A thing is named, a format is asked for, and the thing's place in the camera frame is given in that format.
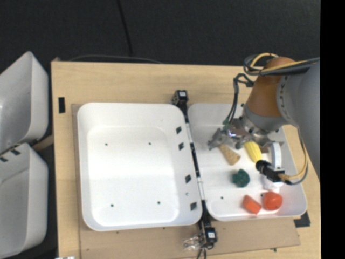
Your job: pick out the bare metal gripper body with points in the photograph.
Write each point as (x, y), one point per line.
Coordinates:
(246, 131)

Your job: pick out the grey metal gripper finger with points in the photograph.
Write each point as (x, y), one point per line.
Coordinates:
(217, 139)
(240, 144)

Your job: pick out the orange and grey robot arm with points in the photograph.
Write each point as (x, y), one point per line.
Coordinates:
(269, 96)

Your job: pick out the tan toy cone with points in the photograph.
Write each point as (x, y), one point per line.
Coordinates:
(229, 154)

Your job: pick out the yellow toy corn cob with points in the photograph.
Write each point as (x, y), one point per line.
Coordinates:
(253, 151)

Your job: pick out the thin black and white rod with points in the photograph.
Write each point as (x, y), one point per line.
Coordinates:
(194, 158)

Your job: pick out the green toy broccoli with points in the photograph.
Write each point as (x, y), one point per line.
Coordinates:
(240, 178)

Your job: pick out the white plastic tray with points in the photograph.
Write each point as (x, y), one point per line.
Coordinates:
(129, 171)
(215, 177)

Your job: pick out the white crumpled object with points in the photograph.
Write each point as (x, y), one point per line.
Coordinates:
(269, 185)

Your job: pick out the orange toy carrot piece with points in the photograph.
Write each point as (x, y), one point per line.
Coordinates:
(251, 205)

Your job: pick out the orange-red toy pepper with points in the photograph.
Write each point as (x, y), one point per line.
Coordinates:
(272, 200)

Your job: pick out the black cylinder on white bracket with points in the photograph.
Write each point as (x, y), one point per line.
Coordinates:
(269, 170)

